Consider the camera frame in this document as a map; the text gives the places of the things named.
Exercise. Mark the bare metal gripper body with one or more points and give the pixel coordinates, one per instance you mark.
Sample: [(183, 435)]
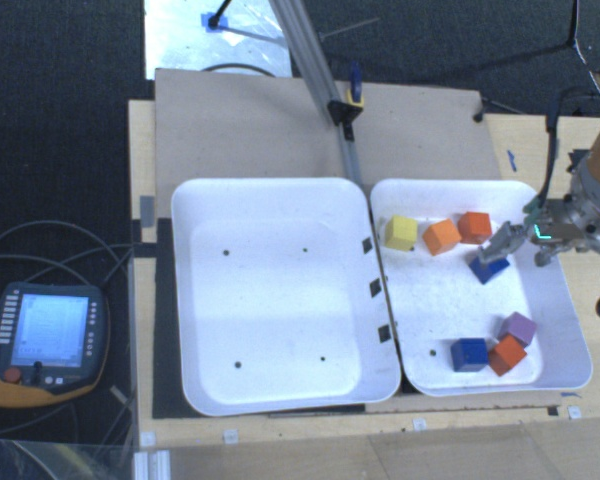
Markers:
[(575, 230)]

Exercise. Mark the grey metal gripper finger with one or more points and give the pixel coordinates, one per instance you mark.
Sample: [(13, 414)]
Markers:
[(547, 256), (502, 240)]

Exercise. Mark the red-orange cube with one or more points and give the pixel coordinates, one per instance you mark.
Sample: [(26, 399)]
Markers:
[(506, 355), (475, 228)]

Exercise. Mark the blue cube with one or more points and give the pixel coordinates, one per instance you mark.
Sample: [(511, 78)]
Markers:
[(490, 270), (469, 355)]

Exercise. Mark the light orange cube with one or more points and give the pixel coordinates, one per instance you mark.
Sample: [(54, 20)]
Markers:
[(441, 237)]

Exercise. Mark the purple cube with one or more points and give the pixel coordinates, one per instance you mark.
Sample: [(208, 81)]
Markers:
[(517, 328)]

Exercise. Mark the white plastic tray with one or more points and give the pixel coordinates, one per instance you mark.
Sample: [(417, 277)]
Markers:
[(280, 308), (445, 308)]

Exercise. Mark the yellow cube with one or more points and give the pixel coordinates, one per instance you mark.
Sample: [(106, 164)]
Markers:
[(400, 233)]

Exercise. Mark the thin black rod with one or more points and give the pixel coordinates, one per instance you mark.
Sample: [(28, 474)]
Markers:
[(386, 293)]

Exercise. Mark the brown cardboard board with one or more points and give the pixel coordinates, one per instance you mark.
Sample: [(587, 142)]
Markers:
[(250, 128)]

